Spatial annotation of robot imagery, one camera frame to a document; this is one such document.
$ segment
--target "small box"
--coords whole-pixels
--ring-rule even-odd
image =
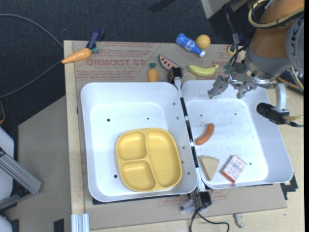
[[[235,183],[247,164],[238,156],[233,155],[228,164],[221,171],[222,175]]]

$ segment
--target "bread slice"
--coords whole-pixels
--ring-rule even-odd
[[[211,181],[217,170],[220,160],[210,156],[199,156],[198,160],[202,165],[207,180]]]

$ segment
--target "yellow ball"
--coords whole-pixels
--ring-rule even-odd
[[[211,44],[211,39],[206,34],[197,37],[197,45],[200,49],[205,49]]]

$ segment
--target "water bottle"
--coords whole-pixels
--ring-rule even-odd
[[[183,33],[179,34],[176,43],[181,45],[184,49],[188,52],[197,53],[201,58],[204,57],[205,51],[201,50],[197,43],[191,40],[190,38],[186,37]]]

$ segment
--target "watermelon slice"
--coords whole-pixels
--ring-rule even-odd
[[[175,64],[173,61],[169,60],[168,58],[162,56],[161,54],[159,55],[159,62],[161,66],[166,69],[167,71],[170,70],[170,68],[175,67],[179,68],[180,66],[178,64]]]

